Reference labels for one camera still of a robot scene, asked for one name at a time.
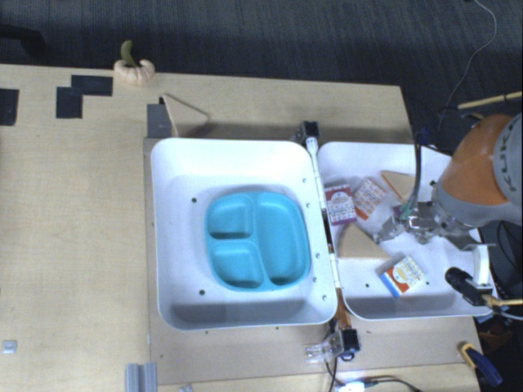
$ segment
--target black carpet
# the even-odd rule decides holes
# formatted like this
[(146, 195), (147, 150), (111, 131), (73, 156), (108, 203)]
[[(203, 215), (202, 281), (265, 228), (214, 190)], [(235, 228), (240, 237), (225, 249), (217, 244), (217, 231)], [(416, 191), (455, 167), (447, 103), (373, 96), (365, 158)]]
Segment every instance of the black carpet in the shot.
[[(451, 105), (521, 89), (522, 0), (480, 0), (498, 36)], [(493, 31), (463, 0), (0, 0), (0, 23), (37, 29), (47, 53), (0, 40), (0, 62), (111, 68), (125, 39), (158, 71), (400, 85), (415, 131), (429, 126)], [(471, 126), (453, 112), (440, 147)]]

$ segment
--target blue handle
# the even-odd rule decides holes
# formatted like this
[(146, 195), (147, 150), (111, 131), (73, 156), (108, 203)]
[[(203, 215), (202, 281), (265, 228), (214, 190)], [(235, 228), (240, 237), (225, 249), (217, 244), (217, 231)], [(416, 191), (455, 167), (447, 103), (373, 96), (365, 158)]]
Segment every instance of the blue handle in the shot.
[(478, 353), (474, 349), (468, 349), (467, 354), (480, 372), (485, 375), (491, 386), (498, 386), (503, 382), (503, 378), (496, 367), (483, 354)]

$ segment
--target blue divided plate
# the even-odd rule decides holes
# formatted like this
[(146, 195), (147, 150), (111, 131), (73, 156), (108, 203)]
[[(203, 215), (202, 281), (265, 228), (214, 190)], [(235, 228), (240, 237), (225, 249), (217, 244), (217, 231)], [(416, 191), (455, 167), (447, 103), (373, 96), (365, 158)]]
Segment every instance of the blue divided plate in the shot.
[(218, 198), (207, 209), (205, 238), (212, 273), (229, 289), (290, 287), (311, 265), (302, 214), (282, 194), (243, 192)]

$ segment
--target small box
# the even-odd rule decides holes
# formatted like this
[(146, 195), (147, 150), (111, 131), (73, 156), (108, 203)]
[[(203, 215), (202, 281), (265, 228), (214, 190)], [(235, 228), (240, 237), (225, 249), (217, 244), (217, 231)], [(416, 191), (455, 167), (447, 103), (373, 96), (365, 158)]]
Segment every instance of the small box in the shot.
[(342, 225), (358, 219), (349, 185), (339, 185), (325, 190), (329, 219), (332, 225)]
[(407, 256), (394, 264), (380, 276), (394, 297), (407, 292), (412, 286), (425, 279), (425, 274), (412, 257)]
[(356, 213), (362, 220), (368, 220), (370, 214), (386, 196), (387, 192), (367, 177), (354, 193)]

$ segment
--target wooden table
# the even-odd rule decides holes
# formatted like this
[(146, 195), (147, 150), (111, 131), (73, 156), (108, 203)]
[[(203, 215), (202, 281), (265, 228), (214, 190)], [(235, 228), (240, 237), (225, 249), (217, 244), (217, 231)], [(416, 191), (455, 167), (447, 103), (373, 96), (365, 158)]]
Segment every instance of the wooden table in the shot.
[[(70, 87), (72, 74), (112, 76), (0, 65), (0, 88), (20, 91), (15, 126), (0, 127), (0, 341), (18, 341), (15, 354), (0, 354), (0, 390), (123, 391), (125, 365), (150, 360), (142, 143), (147, 105), (161, 94), (208, 114), (206, 137), (288, 139), (302, 120), (317, 120), (323, 141), (411, 141), (398, 87), (157, 74), (146, 87), (115, 81), (112, 96), (83, 97), (82, 119), (58, 119), (56, 88)], [(234, 345), (243, 332), (226, 330), (223, 341)], [(291, 332), (282, 328), (280, 340), (303, 341)], [(479, 348), (472, 318), (380, 323), (376, 333), (383, 347), (362, 332), (361, 363), (341, 366), (357, 372), (340, 377), (392, 374), (424, 391), (479, 390), (456, 349), (459, 341)], [(361, 366), (392, 349), (404, 363)], [(216, 361), (227, 367), (223, 355)], [(301, 372), (295, 366), (279, 374)], [(269, 376), (270, 367), (252, 361), (245, 373)], [(327, 389), (323, 371), (193, 389), (316, 392)]]

